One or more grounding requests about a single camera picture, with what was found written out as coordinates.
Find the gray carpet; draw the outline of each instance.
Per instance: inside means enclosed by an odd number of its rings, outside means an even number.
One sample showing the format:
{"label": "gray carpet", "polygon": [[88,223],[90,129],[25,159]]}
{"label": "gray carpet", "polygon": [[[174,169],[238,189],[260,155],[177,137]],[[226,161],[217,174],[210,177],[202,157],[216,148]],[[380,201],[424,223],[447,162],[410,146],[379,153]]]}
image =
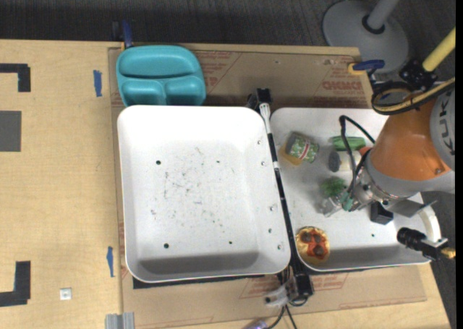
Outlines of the gray carpet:
{"label": "gray carpet", "polygon": [[[323,14],[338,1],[0,0],[0,38],[109,40],[111,22],[127,19],[135,41],[324,46]],[[456,0],[401,0],[393,16],[409,37],[410,57],[423,60],[455,26]],[[442,80],[455,75],[454,52],[437,73]],[[454,242],[455,197],[426,197],[439,199],[436,212],[443,235]],[[455,328],[455,262],[432,266]]]}

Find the teal container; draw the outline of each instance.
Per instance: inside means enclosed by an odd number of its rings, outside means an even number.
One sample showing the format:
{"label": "teal container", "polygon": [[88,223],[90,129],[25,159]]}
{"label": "teal container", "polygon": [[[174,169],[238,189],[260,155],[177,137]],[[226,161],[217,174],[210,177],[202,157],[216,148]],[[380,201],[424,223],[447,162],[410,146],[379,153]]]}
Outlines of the teal container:
{"label": "teal container", "polygon": [[200,63],[181,46],[128,48],[117,59],[116,75],[125,106],[200,106],[205,100]]}

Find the cardboard sheet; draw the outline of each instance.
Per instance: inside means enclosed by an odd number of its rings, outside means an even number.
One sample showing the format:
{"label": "cardboard sheet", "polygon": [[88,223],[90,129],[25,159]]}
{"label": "cardboard sheet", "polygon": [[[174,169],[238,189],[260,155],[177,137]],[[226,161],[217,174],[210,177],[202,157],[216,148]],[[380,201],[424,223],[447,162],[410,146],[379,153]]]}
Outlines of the cardboard sheet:
{"label": "cardboard sheet", "polygon": [[[356,56],[330,54],[327,48],[252,48],[185,45],[203,67],[208,105],[245,105],[258,87],[269,87],[273,109],[283,106],[369,107],[370,83],[365,75],[352,76],[347,65]],[[109,51],[110,71],[120,50]],[[134,289],[124,261],[124,219],[116,120],[124,109],[115,74],[110,75],[116,191],[119,216],[119,253],[122,256],[122,298],[125,312],[134,312],[140,328],[169,328],[259,317],[271,317],[263,296],[278,288],[274,275],[213,283],[189,283]],[[355,273],[314,275],[315,295],[293,313],[325,312],[385,306],[426,300],[418,268],[387,268]]]}
{"label": "cardboard sheet", "polygon": [[[0,151],[1,293],[22,283],[16,262],[30,261],[30,298],[0,307],[0,328],[102,328],[120,313],[107,48],[0,40],[0,63],[31,72],[30,92],[0,74],[0,111],[21,112],[20,151]],[[68,288],[72,299],[60,299]]]}

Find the wooden board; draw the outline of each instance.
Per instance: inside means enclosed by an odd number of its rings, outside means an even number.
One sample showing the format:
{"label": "wooden board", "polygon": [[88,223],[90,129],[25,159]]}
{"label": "wooden board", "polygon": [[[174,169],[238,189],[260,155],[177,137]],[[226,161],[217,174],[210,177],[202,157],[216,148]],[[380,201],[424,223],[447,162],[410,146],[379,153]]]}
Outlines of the wooden board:
{"label": "wooden board", "polygon": [[[358,60],[351,48],[311,48],[291,46],[240,46],[183,44],[198,57],[205,77],[209,105],[244,105],[246,97],[257,87],[269,87],[273,105],[277,106],[346,106],[367,108],[371,96],[366,74],[349,75],[347,64]],[[120,50],[109,51],[111,104],[115,159],[117,145],[117,116],[124,109],[114,75]],[[118,194],[119,244],[124,255],[124,219],[120,167],[116,162]],[[310,303],[293,309],[296,315],[317,313],[320,322],[331,313],[340,314],[345,328],[355,328],[358,322],[348,320],[351,309],[391,306],[384,312],[398,311],[409,317],[407,307],[425,302],[418,267],[369,270],[358,273],[326,274],[313,277],[315,295]],[[278,286],[273,276],[265,278],[134,289],[132,276],[122,258],[122,296],[124,309],[134,312],[141,328],[168,328],[181,325],[200,325],[207,328],[225,327],[225,322],[242,318],[265,317],[276,310],[265,306],[263,295]],[[428,311],[429,304],[418,306]],[[230,328],[242,328],[250,321],[230,322]],[[301,328],[311,328],[307,318]],[[384,322],[384,316],[372,321]],[[333,328],[344,326],[339,321]]]}
{"label": "wooden board", "polygon": [[0,307],[0,328],[103,328],[122,310],[107,49],[0,41],[0,63],[31,68],[30,93],[0,74],[0,110],[22,112],[21,152],[0,152],[1,291],[13,289],[16,261],[31,264],[31,297]]}
{"label": "wooden board", "polygon": [[[429,265],[419,267],[419,269],[426,297],[428,298],[425,302],[387,306],[371,304],[368,308],[353,307],[339,311],[314,312],[301,315],[297,314],[299,309],[293,308],[291,312],[294,321],[299,329],[449,329],[451,326],[442,305],[441,295],[437,289],[433,271]],[[270,324],[275,319],[275,317],[268,318],[266,322]],[[236,329],[245,328],[250,323],[251,321],[249,320],[239,320],[215,324],[178,326],[177,329]],[[283,316],[277,328],[293,328],[287,314]]]}

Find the black cable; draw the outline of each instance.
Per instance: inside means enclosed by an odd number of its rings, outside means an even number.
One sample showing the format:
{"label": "black cable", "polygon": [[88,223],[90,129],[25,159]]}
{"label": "black cable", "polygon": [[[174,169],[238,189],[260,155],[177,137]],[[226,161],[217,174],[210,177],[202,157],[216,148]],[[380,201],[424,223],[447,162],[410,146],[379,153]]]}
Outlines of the black cable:
{"label": "black cable", "polygon": [[363,132],[363,134],[369,139],[369,141],[372,142],[372,144],[375,143],[375,139],[373,139],[373,138],[371,137],[371,135],[368,134],[367,130],[365,130],[362,126],[360,126],[360,125],[359,125],[356,121],[354,121],[352,118],[349,118],[348,116],[344,116],[344,115],[341,116],[341,117],[339,117],[339,119],[341,119],[341,118],[345,119],[346,121],[349,121],[351,124],[353,124],[354,126],[356,126],[356,128],[358,128],[361,132]]}
{"label": "black cable", "polygon": [[285,283],[289,280],[289,277],[291,276],[291,272],[289,271],[289,266],[287,266],[285,269],[284,269],[284,281]]}
{"label": "black cable", "polygon": [[408,92],[408,93],[413,93],[413,91],[415,91],[415,88],[411,86],[408,82],[393,81],[393,80],[377,83],[374,86],[372,86],[372,89],[373,89],[373,96],[375,95],[386,96],[391,91],[394,91],[394,92],[402,91],[402,92]]}
{"label": "black cable", "polygon": [[423,104],[431,101],[434,98],[437,98],[440,94],[446,93],[452,90],[455,86],[455,79],[451,78],[448,81],[440,85],[436,85],[434,88],[412,97],[410,100],[397,103],[397,104],[380,104],[379,100],[388,92],[388,90],[382,90],[375,94],[371,99],[373,110],[376,113],[383,114],[385,116],[392,116],[394,114],[400,114],[412,109],[416,109]]}
{"label": "black cable", "polygon": [[370,152],[371,149],[368,149],[361,157],[359,164],[357,164],[357,168],[355,169],[355,176],[359,176],[360,169],[362,169],[363,164],[365,163],[367,159],[367,155]]}
{"label": "black cable", "polygon": [[272,325],[268,326],[268,329],[275,328],[275,327],[278,325],[278,323],[280,322],[281,318],[283,317],[284,308],[285,308],[285,307],[286,307],[286,306],[283,306],[283,307],[281,308],[281,311],[280,311],[278,317],[276,318],[275,322],[274,322]]}
{"label": "black cable", "polygon": [[301,307],[301,306],[304,306],[308,300],[309,300],[308,297],[305,297],[300,303],[297,303],[296,300],[293,300],[293,301],[289,301],[289,304],[294,307]]}
{"label": "black cable", "polygon": [[341,125],[342,142],[344,143],[344,146],[346,147],[347,155],[349,156],[350,164],[352,168],[352,180],[350,182],[349,188],[347,189],[349,193],[349,197],[352,199],[354,197],[354,189],[355,189],[355,185],[357,182],[357,175],[360,172],[361,167],[358,167],[357,164],[355,163],[354,155],[352,154],[349,141],[347,140],[347,137],[346,137],[346,121],[356,126],[356,128],[358,128],[373,144],[375,144],[375,139],[373,139],[371,135],[353,119],[349,118],[348,116],[344,116],[344,115],[339,117],[339,123]]}
{"label": "black cable", "polygon": [[294,328],[294,329],[297,329],[296,323],[294,322],[294,319],[292,318],[291,312],[289,312],[289,307],[288,307],[288,305],[286,305],[285,307],[286,307],[286,311],[288,312],[289,319],[290,319],[291,322],[292,322],[293,328]]}

